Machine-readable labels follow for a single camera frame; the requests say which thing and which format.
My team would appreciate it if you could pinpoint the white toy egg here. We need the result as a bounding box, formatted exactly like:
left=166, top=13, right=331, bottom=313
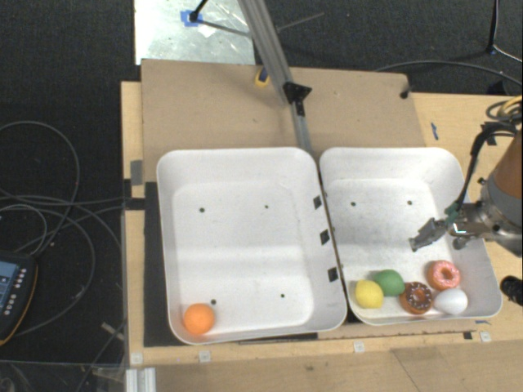
left=432, top=287, right=469, bottom=315

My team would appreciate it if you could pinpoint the brown chocolate doughnut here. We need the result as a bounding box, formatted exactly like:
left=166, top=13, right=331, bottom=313
left=398, top=281, right=435, bottom=316

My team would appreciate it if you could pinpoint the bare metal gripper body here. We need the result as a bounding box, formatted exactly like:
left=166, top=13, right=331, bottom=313
left=448, top=202, right=523, bottom=257

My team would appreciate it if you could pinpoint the white plastic tray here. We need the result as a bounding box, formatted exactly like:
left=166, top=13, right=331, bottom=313
left=318, top=146, right=504, bottom=327
left=155, top=146, right=349, bottom=346

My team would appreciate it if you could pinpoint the green toy lime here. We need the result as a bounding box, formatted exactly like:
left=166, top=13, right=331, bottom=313
left=373, top=269, right=407, bottom=298

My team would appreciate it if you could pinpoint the yellow toy lemon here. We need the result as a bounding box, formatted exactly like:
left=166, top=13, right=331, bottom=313
left=354, top=278, right=385, bottom=310

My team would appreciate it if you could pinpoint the brown cardboard board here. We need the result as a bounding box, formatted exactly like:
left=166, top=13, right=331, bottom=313
left=140, top=58, right=479, bottom=341

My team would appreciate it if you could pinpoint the orange toy orange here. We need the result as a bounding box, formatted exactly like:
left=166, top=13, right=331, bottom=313
left=182, top=302, right=217, bottom=336

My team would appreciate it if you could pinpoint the pink frosted doughnut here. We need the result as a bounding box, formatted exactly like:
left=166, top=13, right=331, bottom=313
left=426, top=259, right=462, bottom=292

